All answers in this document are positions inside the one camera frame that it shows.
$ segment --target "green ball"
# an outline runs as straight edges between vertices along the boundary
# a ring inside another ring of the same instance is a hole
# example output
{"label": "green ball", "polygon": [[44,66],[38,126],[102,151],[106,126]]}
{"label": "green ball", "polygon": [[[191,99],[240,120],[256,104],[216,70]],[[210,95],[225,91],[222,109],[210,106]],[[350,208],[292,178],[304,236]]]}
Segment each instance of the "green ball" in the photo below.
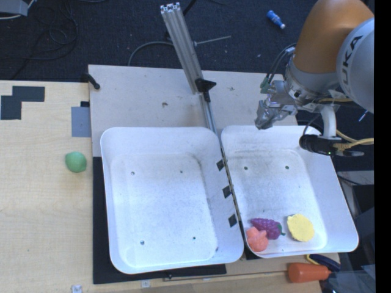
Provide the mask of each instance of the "green ball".
{"label": "green ball", "polygon": [[65,163],[68,169],[74,173],[83,172],[87,167],[87,159],[80,152],[71,152],[65,155]]}

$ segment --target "blue marker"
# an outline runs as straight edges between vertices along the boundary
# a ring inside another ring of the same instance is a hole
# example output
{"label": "blue marker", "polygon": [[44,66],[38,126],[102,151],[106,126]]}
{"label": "blue marker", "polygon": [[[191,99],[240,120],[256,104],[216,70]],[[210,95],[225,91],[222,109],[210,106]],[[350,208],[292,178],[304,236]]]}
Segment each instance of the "blue marker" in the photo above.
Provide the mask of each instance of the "blue marker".
{"label": "blue marker", "polygon": [[277,26],[279,26],[281,29],[285,28],[285,24],[282,24],[280,17],[275,14],[272,10],[270,10],[266,16]]}

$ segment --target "orange handle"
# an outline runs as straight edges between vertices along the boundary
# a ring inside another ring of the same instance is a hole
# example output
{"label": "orange handle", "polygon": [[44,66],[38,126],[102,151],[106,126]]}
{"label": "orange handle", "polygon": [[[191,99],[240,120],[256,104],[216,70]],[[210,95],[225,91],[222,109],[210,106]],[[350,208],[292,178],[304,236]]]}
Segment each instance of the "orange handle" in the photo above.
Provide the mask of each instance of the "orange handle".
{"label": "orange handle", "polygon": [[326,280],[331,271],[324,265],[293,262],[288,267],[289,279],[294,283]]}

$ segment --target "light wood surface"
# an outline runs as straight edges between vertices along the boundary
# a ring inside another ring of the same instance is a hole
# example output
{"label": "light wood surface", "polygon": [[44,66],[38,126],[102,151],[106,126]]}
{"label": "light wood surface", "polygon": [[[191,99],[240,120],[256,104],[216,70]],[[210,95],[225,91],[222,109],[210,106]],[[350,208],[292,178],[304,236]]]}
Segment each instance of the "light wood surface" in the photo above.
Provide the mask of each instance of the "light wood surface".
{"label": "light wood surface", "polygon": [[[148,289],[93,284],[92,142],[71,136],[71,107],[89,100],[89,85],[0,81],[0,95],[13,85],[44,86],[45,102],[23,102],[21,120],[0,120],[1,292],[71,292],[76,284],[83,292],[321,292],[316,281],[288,281],[288,263],[303,256],[241,259],[226,275],[155,279]],[[86,156],[86,171],[66,168],[71,151]]]}

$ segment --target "empty white tray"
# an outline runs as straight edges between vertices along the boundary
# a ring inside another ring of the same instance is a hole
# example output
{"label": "empty white tray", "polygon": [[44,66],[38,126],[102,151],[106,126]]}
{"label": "empty white tray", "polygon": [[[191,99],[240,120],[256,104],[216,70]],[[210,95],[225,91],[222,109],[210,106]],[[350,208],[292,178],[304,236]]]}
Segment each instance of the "empty white tray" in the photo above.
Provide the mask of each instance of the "empty white tray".
{"label": "empty white tray", "polygon": [[[349,252],[358,235],[331,158],[303,150],[304,126],[228,126],[221,136],[244,230],[261,217],[282,224],[285,236],[270,240],[262,258]],[[309,127],[307,134],[319,135]],[[294,240],[287,217],[301,213],[313,223],[308,242]]]}
{"label": "empty white tray", "polygon": [[212,131],[110,128],[101,136],[101,152],[109,251],[119,271],[224,264],[241,257],[244,242]]}

